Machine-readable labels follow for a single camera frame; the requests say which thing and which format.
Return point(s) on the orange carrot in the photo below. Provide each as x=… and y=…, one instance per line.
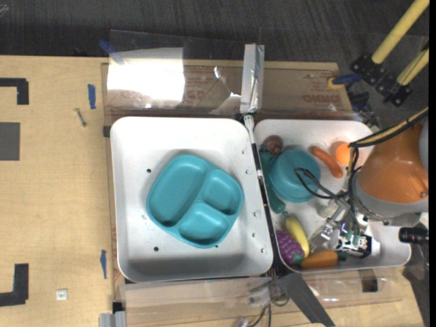
x=320, y=259

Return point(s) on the brown cardboard board red print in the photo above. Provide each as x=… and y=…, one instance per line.
x=293, y=80

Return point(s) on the white carton with black print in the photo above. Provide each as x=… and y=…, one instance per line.
x=368, y=247

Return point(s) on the orange sausage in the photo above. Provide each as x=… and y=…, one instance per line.
x=327, y=160

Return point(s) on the small green screw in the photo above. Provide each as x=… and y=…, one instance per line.
x=81, y=118

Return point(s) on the yellow banana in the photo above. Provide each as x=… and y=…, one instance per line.
x=297, y=233

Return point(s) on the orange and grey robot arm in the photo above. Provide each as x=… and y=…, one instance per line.
x=395, y=175

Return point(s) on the brown doughnut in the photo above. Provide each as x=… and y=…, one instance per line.
x=273, y=143

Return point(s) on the purple grapes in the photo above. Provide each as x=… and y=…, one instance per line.
x=287, y=249

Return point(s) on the teal divided plate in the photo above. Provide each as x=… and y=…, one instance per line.
x=184, y=189

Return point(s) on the teal bowl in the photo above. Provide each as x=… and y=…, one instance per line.
x=289, y=175

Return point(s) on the orange ball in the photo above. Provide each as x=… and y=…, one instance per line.
x=342, y=153

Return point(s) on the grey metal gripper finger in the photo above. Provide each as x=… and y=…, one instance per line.
x=328, y=210
x=322, y=238

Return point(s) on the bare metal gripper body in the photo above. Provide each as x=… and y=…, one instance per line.
x=351, y=221

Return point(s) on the white plastic tray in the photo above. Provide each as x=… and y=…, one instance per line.
x=306, y=131
x=136, y=182

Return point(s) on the yellow padded pole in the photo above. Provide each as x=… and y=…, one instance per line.
x=402, y=22
x=413, y=68

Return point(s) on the black cylinder on white bracket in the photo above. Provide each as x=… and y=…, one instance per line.
x=412, y=235

